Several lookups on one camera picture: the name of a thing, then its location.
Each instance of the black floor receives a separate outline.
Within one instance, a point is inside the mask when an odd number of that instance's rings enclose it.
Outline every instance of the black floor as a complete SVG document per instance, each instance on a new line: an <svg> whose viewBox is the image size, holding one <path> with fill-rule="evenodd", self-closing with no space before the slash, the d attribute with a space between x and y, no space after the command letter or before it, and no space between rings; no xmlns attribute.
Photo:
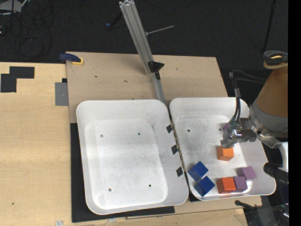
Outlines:
<svg viewBox="0 0 301 226"><path fill-rule="evenodd" d="M31 0L21 13L0 11L0 61L61 63L60 53L86 51L136 54L121 17L123 0ZM263 49L288 53L288 0L135 0L154 55L216 57L230 97L233 69L267 78ZM241 97L250 105L262 84L240 81Z"/></svg>

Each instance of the red-orange cube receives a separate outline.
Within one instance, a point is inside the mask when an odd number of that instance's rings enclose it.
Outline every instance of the red-orange cube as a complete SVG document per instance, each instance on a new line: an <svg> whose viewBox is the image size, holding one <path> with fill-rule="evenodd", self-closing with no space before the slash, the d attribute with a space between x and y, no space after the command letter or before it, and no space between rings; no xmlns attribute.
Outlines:
<svg viewBox="0 0 301 226"><path fill-rule="evenodd" d="M221 178L216 182L219 194L228 194L236 191L234 178Z"/></svg>
<svg viewBox="0 0 301 226"><path fill-rule="evenodd" d="M230 161L234 157L234 149L233 147L230 148L223 148L219 146L217 148L217 159L222 161Z"/></svg>

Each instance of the cube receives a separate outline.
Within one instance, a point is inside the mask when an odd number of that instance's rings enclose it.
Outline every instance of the cube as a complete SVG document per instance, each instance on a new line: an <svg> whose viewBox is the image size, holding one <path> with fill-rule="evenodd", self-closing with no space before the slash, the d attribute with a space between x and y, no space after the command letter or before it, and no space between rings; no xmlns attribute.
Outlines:
<svg viewBox="0 0 301 226"><path fill-rule="evenodd" d="M207 172L208 172L208 168L201 163L200 161L193 167L191 168L188 173L190 176L192 176L192 178L195 181L200 180Z"/></svg>
<svg viewBox="0 0 301 226"><path fill-rule="evenodd" d="M233 147L230 148L223 148L219 146L217 148L217 159L221 161L230 161L234 157L234 149Z"/></svg>
<svg viewBox="0 0 301 226"><path fill-rule="evenodd" d="M204 197L212 188L214 188L214 186L215 184L210 180L210 178L205 176L194 186L194 188L202 197Z"/></svg>
<svg viewBox="0 0 301 226"><path fill-rule="evenodd" d="M221 178L216 184L219 194L228 194L236 191L234 178Z"/></svg>
<svg viewBox="0 0 301 226"><path fill-rule="evenodd" d="M254 178L256 178L256 174L252 166L239 168L237 170L237 175L239 177L245 177L247 181L252 181Z"/></svg>
<svg viewBox="0 0 301 226"><path fill-rule="evenodd" d="M246 189L248 189L248 185L246 184L246 178L245 177L233 177L234 183L236 186L236 192L242 193Z"/></svg>

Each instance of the black bracket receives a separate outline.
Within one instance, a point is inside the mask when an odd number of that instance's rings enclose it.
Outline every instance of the black bracket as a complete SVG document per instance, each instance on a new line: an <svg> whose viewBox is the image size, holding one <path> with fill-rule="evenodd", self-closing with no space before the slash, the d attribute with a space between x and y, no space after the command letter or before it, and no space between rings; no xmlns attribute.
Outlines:
<svg viewBox="0 0 301 226"><path fill-rule="evenodd" d="M150 72L155 73L157 80L160 80L159 70L164 66L163 63L150 61L148 62Z"/></svg>

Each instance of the blue block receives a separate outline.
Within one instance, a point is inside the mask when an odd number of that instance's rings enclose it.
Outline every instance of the blue block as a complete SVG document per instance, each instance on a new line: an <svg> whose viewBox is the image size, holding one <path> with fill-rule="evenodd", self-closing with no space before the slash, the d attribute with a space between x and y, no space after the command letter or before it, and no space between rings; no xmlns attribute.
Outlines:
<svg viewBox="0 0 301 226"><path fill-rule="evenodd" d="M200 180L194 188L197 190L197 192L204 197L206 193L208 193L212 188L214 188L215 184L209 179L208 176L204 177L202 180Z"/></svg>
<svg viewBox="0 0 301 226"><path fill-rule="evenodd" d="M207 172L208 172L208 168L205 167L205 165L203 163L201 163L200 161L193 167L191 168L188 173L190 176L192 176L192 178L195 181L200 180Z"/></svg>

